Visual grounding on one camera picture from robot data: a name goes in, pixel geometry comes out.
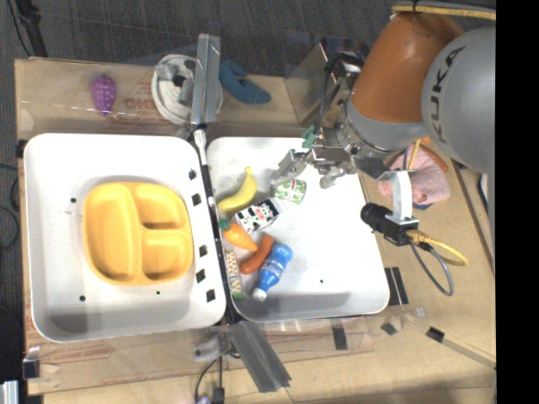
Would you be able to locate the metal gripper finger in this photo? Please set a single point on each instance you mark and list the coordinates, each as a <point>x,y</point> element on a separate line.
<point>333,177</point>
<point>290,164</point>

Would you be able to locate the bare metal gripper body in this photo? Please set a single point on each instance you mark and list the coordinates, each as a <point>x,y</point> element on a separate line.
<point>342,154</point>

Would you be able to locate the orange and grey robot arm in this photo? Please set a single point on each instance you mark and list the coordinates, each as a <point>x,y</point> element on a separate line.
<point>396,70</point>

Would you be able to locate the green and white can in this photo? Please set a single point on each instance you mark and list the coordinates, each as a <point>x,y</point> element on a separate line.
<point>291,191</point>

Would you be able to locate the yellow banana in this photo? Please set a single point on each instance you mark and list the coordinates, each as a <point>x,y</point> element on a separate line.
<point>242,194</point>

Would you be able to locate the black and white carton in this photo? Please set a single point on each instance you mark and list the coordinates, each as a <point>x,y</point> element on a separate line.
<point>257,217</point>

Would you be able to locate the white plastic tray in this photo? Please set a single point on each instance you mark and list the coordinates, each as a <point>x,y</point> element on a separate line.
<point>337,259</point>
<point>54,234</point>

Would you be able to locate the teal cloth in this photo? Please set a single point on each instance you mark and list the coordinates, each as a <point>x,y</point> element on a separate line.
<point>244,88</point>

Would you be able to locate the orange carrot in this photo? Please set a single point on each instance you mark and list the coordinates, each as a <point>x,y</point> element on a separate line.
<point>239,237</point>

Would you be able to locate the pink cloth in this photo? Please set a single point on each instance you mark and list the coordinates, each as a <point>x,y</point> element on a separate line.
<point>427,185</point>

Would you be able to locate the red-brown sausage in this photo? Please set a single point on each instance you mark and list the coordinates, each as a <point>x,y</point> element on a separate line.
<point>257,255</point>

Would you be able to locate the blue bottle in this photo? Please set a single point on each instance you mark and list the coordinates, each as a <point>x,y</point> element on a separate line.
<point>273,267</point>

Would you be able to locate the orange dotted packet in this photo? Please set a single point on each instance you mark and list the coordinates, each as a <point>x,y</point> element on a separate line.
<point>232,267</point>

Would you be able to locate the white round bowl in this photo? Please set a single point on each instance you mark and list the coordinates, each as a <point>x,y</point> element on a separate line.
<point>168,99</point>

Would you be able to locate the yellow divided plate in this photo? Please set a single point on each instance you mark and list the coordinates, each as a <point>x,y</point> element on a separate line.
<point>113,234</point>

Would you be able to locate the purple grapes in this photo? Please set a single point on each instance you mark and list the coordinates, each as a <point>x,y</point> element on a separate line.
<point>103,93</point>

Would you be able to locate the brown cardboard board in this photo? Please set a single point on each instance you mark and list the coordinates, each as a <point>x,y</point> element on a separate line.
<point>63,95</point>

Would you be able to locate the black cylinder on white bracket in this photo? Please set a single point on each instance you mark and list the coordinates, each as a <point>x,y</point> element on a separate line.
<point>385,221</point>

